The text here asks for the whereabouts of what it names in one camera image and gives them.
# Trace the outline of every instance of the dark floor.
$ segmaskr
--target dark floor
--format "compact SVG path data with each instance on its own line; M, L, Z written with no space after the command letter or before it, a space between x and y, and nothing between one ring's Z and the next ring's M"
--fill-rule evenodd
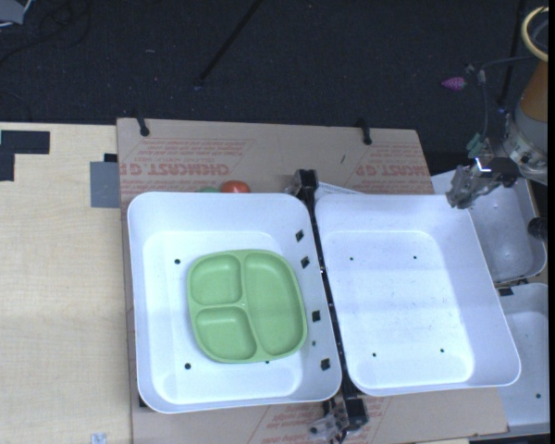
M27 0L17 0L24 5ZM432 172L468 162L483 97L467 65L530 56L549 0L35 0L0 28L0 121L118 117L417 130ZM537 64L487 70L489 133ZM202 88L194 85L204 79ZM465 77L454 92L441 82Z

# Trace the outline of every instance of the green divided plate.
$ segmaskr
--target green divided plate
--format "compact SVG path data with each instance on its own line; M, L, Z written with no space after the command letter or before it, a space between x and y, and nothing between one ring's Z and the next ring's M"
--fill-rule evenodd
M187 274L187 297L197 343L218 362L275 360L295 353L306 340L298 280L276 253L202 256Z

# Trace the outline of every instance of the yellow cable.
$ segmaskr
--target yellow cable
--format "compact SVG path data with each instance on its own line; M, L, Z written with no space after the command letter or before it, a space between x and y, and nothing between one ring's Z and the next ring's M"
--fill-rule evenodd
M534 9L528 15L526 15L526 18L522 22L521 34L524 45L530 50L530 52L538 57L541 61L545 61L546 63L548 63L549 54L538 49L530 40L530 36L528 35L528 24L530 23L530 21L539 13L545 13L546 11L549 11L548 6L540 6L539 8Z

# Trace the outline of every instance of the red tomato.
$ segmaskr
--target red tomato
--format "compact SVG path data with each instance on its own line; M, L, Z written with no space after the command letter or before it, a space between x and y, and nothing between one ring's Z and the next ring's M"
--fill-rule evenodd
M251 192L251 188L246 182L230 180L222 184L221 192Z

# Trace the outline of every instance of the light wood surface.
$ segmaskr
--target light wood surface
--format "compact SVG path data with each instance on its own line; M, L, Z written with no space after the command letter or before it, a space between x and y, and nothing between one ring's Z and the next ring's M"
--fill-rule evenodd
M91 208L114 126L49 130L0 182L0 443L131 442L119 209Z

